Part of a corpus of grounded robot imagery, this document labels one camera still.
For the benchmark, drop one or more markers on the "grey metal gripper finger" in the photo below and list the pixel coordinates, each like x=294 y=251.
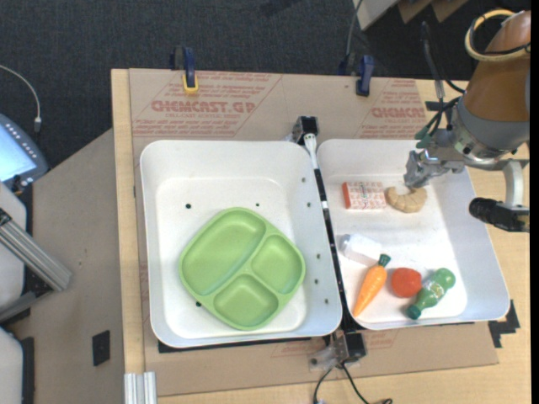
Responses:
x=413 y=168
x=427 y=175

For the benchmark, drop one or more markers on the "green bottle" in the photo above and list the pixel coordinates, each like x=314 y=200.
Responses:
x=431 y=293

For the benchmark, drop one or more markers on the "white plastic tray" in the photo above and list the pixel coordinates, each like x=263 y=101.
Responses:
x=236 y=242
x=421 y=234

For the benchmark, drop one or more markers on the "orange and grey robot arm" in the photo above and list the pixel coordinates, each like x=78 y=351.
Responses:
x=499 y=95

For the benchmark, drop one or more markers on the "orange carrot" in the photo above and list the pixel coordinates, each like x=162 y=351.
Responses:
x=370 y=284

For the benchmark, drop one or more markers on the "orange and white packet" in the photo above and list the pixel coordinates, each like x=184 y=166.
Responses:
x=364 y=195

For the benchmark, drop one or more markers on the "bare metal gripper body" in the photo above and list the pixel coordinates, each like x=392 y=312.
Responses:
x=459 y=152

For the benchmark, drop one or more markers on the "white plastic bottle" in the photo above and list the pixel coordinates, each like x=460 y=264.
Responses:
x=358 y=247

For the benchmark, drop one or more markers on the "green divided plate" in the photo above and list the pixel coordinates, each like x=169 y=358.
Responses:
x=242 y=268

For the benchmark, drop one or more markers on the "black cylinder on white bracket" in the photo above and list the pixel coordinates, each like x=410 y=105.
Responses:
x=503 y=202

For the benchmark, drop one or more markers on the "thin black and white rod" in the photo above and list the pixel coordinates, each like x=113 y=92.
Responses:
x=322 y=196

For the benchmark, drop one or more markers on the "brown cardboard board red print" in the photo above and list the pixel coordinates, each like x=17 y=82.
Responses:
x=261 y=103

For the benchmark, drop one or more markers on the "orange tomato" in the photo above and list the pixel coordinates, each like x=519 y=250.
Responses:
x=406 y=282

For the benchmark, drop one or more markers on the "beige croissant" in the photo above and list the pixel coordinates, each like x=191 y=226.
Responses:
x=407 y=200

